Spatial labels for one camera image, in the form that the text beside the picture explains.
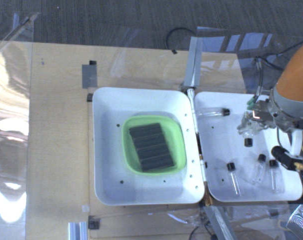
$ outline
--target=black cap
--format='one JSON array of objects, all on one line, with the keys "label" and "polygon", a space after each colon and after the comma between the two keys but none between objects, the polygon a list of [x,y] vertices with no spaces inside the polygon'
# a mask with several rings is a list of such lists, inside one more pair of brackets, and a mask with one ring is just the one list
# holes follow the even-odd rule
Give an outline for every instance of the black cap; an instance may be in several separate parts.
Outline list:
[{"label": "black cap", "polygon": [[229,162],[227,164],[227,169],[229,172],[235,171],[236,170],[235,164],[233,162]]},{"label": "black cap", "polygon": [[278,162],[275,159],[269,160],[270,167],[278,167]]},{"label": "black cap", "polygon": [[245,138],[245,147],[252,147],[252,146],[253,146],[253,139]]},{"label": "black cap", "polygon": [[258,161],[262,161],[262,162],[265,162],[266,161],[266,156],[264,154],[260,154],[258,156]]},{"label": "black cap", "polygon": [[222,109],[222,115],[225,116],[229,116],[231,114],[230,110],[228,108],[223,108]]}]

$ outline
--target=green tray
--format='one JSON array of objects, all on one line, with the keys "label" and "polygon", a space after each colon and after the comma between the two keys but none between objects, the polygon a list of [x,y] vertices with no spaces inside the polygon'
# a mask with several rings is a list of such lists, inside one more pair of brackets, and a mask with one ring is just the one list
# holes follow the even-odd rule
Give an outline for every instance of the green tray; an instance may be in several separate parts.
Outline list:
[{"label": "green tray", "polygon": [[[143,172],[129,129],[159,123],[174,166]],[[128,168],[140,175],[168,175],[179,172],[186,165],[186,150],[180,125],[167,116],[138,115],[128,118],[122,125],[122,148]]]}]

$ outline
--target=orange tube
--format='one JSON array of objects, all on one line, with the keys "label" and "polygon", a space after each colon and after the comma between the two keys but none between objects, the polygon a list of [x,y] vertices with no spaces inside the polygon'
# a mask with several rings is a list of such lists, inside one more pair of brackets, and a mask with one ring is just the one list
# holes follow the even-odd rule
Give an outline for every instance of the orange tube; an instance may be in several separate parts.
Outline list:
[{"label": "orange tube", "polygon": [[276,84],[276,89],[287,99],[303,102],[303,46],[287,64]]}]

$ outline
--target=dark gray carpet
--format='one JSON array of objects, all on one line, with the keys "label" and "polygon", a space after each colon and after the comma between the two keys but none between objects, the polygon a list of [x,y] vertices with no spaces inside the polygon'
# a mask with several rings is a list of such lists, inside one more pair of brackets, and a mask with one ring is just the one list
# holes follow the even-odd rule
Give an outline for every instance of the dark gray carpet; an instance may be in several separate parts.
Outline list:
[{"label": "dark gray carpet", "polygon": [[[197,26],[303,37],[303,0],[0,0],[0,39],[15,12],[39,12],[34,40],[165,49]],[[189,32],[170,48],[188,49]]]}]

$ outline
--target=white tray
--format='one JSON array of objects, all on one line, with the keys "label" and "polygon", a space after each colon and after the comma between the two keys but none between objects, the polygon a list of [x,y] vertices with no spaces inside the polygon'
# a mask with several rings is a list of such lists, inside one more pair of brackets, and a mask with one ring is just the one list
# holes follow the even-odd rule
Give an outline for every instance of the white tray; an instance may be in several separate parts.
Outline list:
[{"label": "white tray", "polygon": [[[203,198],[205,189],[197,140],[186,95],[172,90],[104,87],[94,93],[92,105],[95,193],[102,203],[111,206],[191,204]],[[165,176],[144,176],[127,167],[122,124],[137,115],[168,116],[179,123],[187,158],[184,169]]]},{"label": "white tray", "polygon": [[[255,161],[259,154],[266,155],[266,162],[275,159],[271,150],[278,146],[276,129],[261,131],[253,137],[253,146],[245,147],[244,138],[237,132],[237,126],[241,124],[247,101],[252,94],[237,94],[223,92],[200,92],[195,97],[196,111],[199,108],[227,108],[230,115],[218,118],[207,117],[198,120],[200,142],[205,161],[207,162],[206,179],[212,196],[222,202],[251,202],[251,201],[294,201],[303,194],[303,186],[300,176],[295,171],[281,169],[284,192],[274,194],[269,191],[269,179],[260,186],[249,184]],[[287,134],[280,132],[281,144],[287,148],[290,142]],[[245,194],[241,197],[233,192],[232,183],[227,170],[227,163],[234,162],[239,171],[240,184]]]}]

